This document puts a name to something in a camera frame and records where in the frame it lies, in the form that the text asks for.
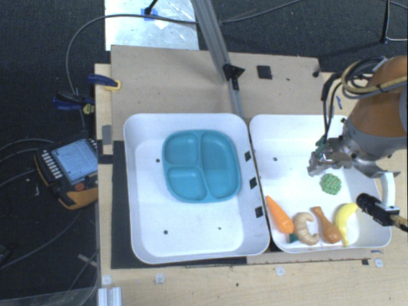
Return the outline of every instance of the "carrot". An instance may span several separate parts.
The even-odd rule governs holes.
[[[268,204],[269,211],[275,219],[275,223],[278,225],[279,230],[287,234],[293,233],[295,225],[285,211],[283,211],[283,209],[271,199],[270,196],[266,196],[266,204]]]

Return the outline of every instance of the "blue plate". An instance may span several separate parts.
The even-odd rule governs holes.
[[[234,197],[241,187],[235,146],[218,131],[180,131],[163,144],[168,190],[181,201],[208,203]]]

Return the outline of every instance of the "red button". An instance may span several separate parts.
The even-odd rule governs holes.
[[[83,182],[79,182],[74,186],[76,191],[83,191],[85,189],[85,184]]]

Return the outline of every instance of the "banana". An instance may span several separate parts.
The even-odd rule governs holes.
[[[340,207],[340,210],[337,212],[335,225],[338,227],[342,234],[343,242],[345,246],[349,245],[347,240],[347,219],[349,216],[357,211],[357,204],[347,203]]]

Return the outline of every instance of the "black floor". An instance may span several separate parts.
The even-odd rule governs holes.
[[[220,20],[247,11],[256,13],[294,0],[213,0]],[[408,0],[394,0],[405,6]],[[317,57],[323,71],[341,71],[371,56],[406,54],[406,42],[380,44],[385,2],[379,0],[306,0],[261,17],[222,25],[229,51]],[[64,58],[76,30],[104,14],[103,0],[0,0],[0,147],[23,138],[58,140],[81,128],[78,112],[52,105],[57,90],[68,91]],[[86,75],[94,63],[108,62],[103,23],[84,31],[71,51],[75,87],[91,94]],[[407,36],[407,10],[391,7],[389,36]],[[205,48],[200,37],[200,46]],[[93,128],[92,117],[86,118]],[[40,147],[35,142],[0,151]],[[2,182],[33,168],[32,154],[0,164]],[[10,266],[53,239],[33,255]],[[0,269],[0,300],[67,290],[84,266],[78,254],[96,250],[94,205],[67,211],[37,175],[0,188],[0,244],[13,250]],[[94,284],[96,271],[86,269],[74,288]]]

